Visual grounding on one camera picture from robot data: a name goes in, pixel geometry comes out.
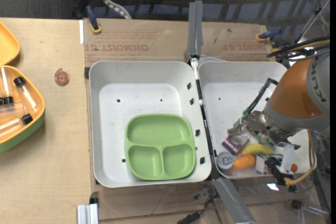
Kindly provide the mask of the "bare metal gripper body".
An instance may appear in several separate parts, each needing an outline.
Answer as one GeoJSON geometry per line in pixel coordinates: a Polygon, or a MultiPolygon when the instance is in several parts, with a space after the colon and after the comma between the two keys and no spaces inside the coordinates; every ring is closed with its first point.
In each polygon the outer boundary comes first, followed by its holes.
{"type": "Polygon", "coordinates": [[[291,144],[288,137],[291,133],[278,127],[263,111],[252,111],[244,115],[244,125],[249,132],[258,135],[259,143],[264,145],[291,144]]]}

